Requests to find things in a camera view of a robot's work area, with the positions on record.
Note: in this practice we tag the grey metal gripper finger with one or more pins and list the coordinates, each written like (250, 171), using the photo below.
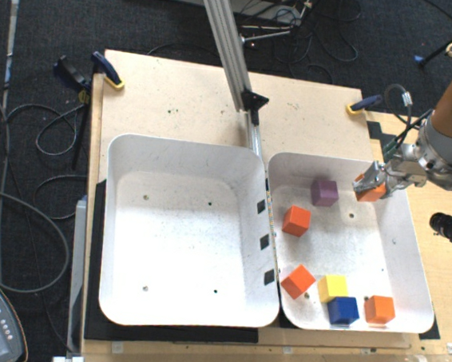
(367, 178)
(388, 189)

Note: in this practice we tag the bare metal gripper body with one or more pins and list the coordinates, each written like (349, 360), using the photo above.
(406, 167)

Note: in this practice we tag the orange cube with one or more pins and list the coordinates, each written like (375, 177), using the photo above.
(370, 193)
(298, 281)
(296, 221)
(379, 309)

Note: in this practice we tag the purple cube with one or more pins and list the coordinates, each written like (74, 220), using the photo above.
(324, 192)

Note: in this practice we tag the white plastic tray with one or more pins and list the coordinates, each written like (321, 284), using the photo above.
(347, 249)
(179, 243)

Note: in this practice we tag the yellow cube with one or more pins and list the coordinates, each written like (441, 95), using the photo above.
(332, 287)

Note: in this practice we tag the blue cube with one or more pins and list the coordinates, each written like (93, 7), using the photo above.
(343, 310)

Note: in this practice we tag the pale wood board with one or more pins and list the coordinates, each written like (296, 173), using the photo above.
(186, 103)

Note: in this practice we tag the black cylinder on white bracket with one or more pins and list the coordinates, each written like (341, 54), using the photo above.
(447, 228)

